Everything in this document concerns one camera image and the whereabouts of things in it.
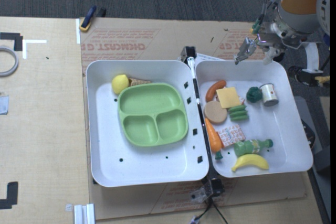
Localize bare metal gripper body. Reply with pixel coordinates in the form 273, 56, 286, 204
256, 20, 303, 52

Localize white can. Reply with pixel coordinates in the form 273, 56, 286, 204
259, 83, 280, 107

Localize green broccoli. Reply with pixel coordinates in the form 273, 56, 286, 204
245, 86, 264, 103

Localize yellow cheese slice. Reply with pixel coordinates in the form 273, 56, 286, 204
215, 87, 242, 110

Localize orange sausage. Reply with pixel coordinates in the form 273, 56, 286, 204
205, 79, 227, 103

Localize thin black and white rod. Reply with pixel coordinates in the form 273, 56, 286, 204
187, 57, 214, 179

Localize green pea pods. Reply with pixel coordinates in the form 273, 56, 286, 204
227, 104, 249, 122

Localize round tan biscuit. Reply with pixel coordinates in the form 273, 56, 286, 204
203, 100, 228, 125

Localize white plastic tray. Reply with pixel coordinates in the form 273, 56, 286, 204
86, 60, 210, 188
195, 60, 314, 178

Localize orange and white packet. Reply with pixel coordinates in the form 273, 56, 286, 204
216, 123, 247, 148

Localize orange carrot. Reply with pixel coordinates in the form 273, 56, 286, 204
204, 118, 224, 161

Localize green bottle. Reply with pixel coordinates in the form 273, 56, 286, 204
233, 138, 274, 158

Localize yellow banana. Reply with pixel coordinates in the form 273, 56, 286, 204
230, 153, 270, 173

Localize green divided plate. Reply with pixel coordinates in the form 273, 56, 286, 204
117, 82, 190, 147

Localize brown cardboard board red print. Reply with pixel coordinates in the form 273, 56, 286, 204
79, 17, 308, 221

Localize yellow ice cream cone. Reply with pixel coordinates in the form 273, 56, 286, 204
111, 74, 153, 95

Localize black cylinder on white bracket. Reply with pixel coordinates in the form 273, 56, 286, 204
287, 41, 325, 87

